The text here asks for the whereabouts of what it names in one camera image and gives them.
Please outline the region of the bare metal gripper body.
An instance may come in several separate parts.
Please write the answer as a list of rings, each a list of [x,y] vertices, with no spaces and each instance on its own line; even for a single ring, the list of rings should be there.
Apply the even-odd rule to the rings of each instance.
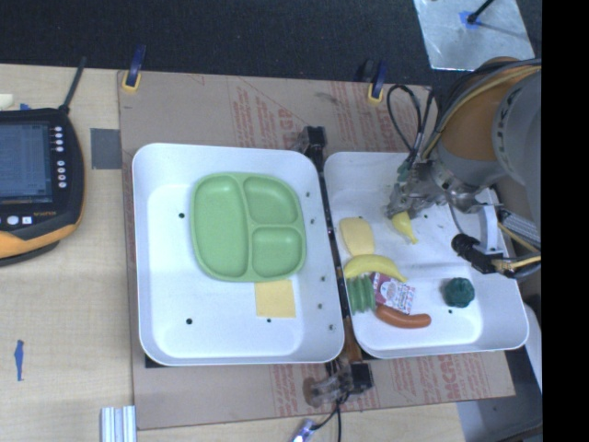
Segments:
[[[413,203],[427,202],[429,208],[449,204],[467,213],[478,203],[481,191],[482,187],[461,180],[442,162],[420,162],[394,185],[393,195],[404,197],[403,212]]]

